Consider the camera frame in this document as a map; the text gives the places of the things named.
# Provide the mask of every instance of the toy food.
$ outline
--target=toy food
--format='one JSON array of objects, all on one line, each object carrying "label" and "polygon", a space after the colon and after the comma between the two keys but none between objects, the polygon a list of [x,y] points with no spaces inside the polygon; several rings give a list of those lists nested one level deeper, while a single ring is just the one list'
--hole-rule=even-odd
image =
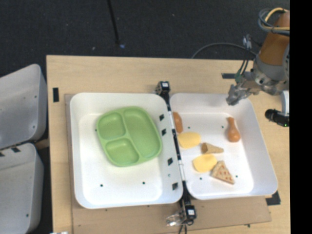
[{"label": "toy food", "polygon": [[235,126],[235,120],[233,117],[228,117],[229,127],[228,127],[228,140],[230,142],[238,142],[240,140],[240,134]]},{"label": "toy food", "polygon": [[209,143],[202,143],[201,144],[201,152],[203,154],[219,154],[219,153],[222,153],[224,152],[223,148],[221,147],[217,147],[217,146],[214,146],[212,144],[209,144]]},{"label": "toy food", "polygon": [[229,172],[228,168],[226,167],[225,162],[223,160],[219,161],[215,165],[211,176],[214,178],[220,179],[222,181],[225,181],[227,183],[230,183],[230,184],[235,183],[232,175],[230,174],[230,172]]},{"label": "toy food", "polygon": [[179,145],[185,149],[195,147],[200,144],[201,136],[195,132],[184,132],[177,136]]},{"label": "toy food", "polygon": [[175,129],[177,133],[182,133],[183,132],[183,125],[182,125],[182,119],[179,113],[173,112],[174,120],[175,120]]},{"label": "toy food", "polygon": [[194,168],[200,173],[205,173],[212,170],[216,164],[217,160],[212,154],[203,154],[193,159]]}]

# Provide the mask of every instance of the pizza slice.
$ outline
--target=pizza slice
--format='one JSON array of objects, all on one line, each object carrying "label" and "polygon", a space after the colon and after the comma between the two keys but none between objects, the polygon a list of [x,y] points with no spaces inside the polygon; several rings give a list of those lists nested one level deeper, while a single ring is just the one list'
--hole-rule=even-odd
[{"label": "pizza slice", "polygon": [[215,167],[213,168],[212,177],[223,180],[225,182],[228,182],[230,184],[234,184],[235,181],[233,179],[233,176],[230,174],[228,168],[225,165],[225,162],[219,161]]}]

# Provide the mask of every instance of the dark floor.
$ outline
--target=dark floor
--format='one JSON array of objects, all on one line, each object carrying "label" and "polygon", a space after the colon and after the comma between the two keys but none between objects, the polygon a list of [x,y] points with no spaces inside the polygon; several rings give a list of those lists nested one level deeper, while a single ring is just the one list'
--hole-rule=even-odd
[{"label": "dark floor", "polygon": [[[290,9],[290,0],[0,0],[0,76],[37,63],[46,77],[46,55],[191,58],[207,44],[242,46],[246,34],[261,43],[266,33],[258,13],[275,7]],[[228,45],[196,56],[244,57]],[[39,151],[46,173],[41,223],[33,234],[51,231],[48,151]]]}]

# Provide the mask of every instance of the green divided plate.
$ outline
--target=green divided plate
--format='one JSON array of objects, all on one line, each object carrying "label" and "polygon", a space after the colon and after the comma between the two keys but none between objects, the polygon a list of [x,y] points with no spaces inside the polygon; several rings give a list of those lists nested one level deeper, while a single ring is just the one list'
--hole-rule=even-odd
[{"label": "green divided plate", "polygon": [[158,156],[162,141],[152,118],[140,107],[109,111],[97,120],[97,135],[108,159],[132,166]]}]

